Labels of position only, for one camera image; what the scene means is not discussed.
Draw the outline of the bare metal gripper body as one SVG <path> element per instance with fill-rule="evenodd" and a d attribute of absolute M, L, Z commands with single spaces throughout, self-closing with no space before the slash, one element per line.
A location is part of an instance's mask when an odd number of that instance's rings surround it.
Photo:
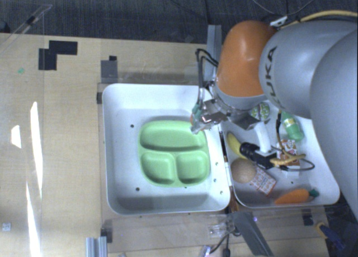
<path fill-rule="evenodd" d="M 231 114 L 232 113 L 216 99 L 206 101 L 200 100 L 194 106 L 194 124 L 219 124 L 226 121 Z"/>

